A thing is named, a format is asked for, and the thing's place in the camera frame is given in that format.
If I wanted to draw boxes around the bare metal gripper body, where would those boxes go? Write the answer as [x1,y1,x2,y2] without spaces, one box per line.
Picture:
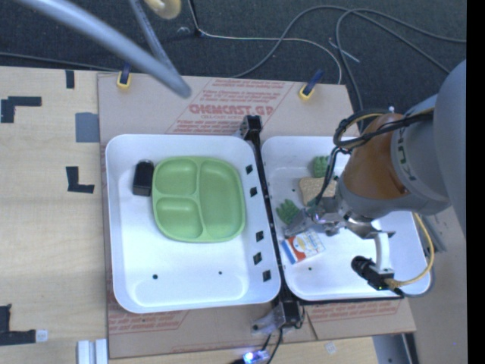
[305,198,374,239]

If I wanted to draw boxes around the green toy broccoli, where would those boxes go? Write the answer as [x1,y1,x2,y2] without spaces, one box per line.
[311,155,331,179]
[275,199,302,227]

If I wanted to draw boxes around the white red blue carton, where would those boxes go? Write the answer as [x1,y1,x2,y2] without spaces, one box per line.
[280,230,327,265]

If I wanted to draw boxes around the brown toy bread slice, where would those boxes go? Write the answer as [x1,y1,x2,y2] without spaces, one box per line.
[298,176,338,208]

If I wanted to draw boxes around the thin black rod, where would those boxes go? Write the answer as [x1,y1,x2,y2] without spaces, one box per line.
[251,128,290,305]

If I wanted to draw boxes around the white plastic tray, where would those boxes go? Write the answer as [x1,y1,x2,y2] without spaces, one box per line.
[105,133,282,314]
[260,135,433,302]

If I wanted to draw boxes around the green divided plate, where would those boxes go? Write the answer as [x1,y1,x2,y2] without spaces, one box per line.
[151,156,246,243]

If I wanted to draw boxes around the small black carton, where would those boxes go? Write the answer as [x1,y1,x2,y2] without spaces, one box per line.
[131,159,155,197]

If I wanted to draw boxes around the brown cardboard board red print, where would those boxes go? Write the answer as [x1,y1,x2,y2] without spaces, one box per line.
[96,72,418,359]

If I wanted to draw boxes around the black cylinder on white bracket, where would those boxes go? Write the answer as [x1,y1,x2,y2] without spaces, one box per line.
[350,230,397,291]

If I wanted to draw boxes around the black block with thin wires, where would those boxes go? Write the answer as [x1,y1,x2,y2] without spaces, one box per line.
[251,299,305,336]
[241,115,264,142]

